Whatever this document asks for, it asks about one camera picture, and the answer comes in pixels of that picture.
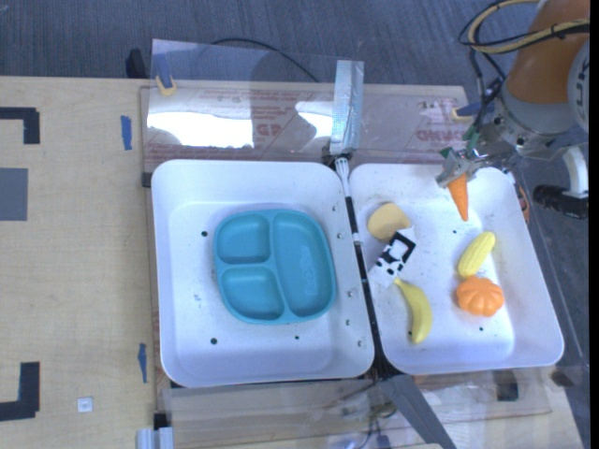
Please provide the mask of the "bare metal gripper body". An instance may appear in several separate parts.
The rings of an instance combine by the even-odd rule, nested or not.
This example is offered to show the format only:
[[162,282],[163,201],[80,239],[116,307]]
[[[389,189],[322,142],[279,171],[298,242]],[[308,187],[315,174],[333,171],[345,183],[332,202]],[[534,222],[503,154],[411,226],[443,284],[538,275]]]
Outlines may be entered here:
[[472,124],[463,134],[467,157],[476,162],[504,162],[514,156],[548,159],[556,133],[541,133],[508,120]]

